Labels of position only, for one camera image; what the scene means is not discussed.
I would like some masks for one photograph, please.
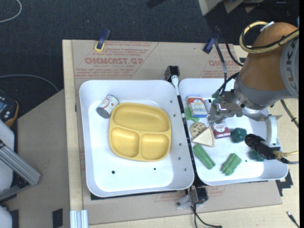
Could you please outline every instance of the dark gray carpet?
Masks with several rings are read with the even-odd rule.
[[[250,13],[238,7],[230,14],[220,3],[203,16],[198,0],[20,0],[22,12],[0,23],[0,76],[37,75],[63,88],[63,39],[98,39],[103,29],[111,40],[207,42],[219,26],[229,43],[238,44],[243,27],[255,20],[296,25],[299,0],[266,0]],[[0,0],[0,20],[19,10],[14,0]],[[19,116],[56,93],[32,78],[0,79],[0,89],[20,104]]]

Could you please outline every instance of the green cucumber toy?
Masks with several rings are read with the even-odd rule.
[[[196,144],[193,147],[193,152],[209,170],[215,166],[213,160],[210,158],[210,156],[200,144]]]

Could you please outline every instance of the can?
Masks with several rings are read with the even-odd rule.
[[[119,101],[113,95],[107,95],[102,103],[96,108],[97,113],[103,118],[109,118]]]

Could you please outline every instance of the toy cheese wedge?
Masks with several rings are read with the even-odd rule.
[[[214,136],[210,127],[204,130],[200,135],[195,137],[192,142],[200,143],[209,147],[214,147]]]

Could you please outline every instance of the blue clamp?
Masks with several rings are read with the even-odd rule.
[[[208,42],[206,43],[205,47],[203,48],[203,51],[206,52],[207,54],[210,53],[212,50],[213,44],[215,43],[214,37],[211,37]]]
[[[95,51],[96,52],[102,52],[102,50],[105,47],[105,40],[108,40],[111,34],[111,30],[109,29],[104,29],[103,32],[101,33],[101,36],[99,38],[99,41],[95,45]]]

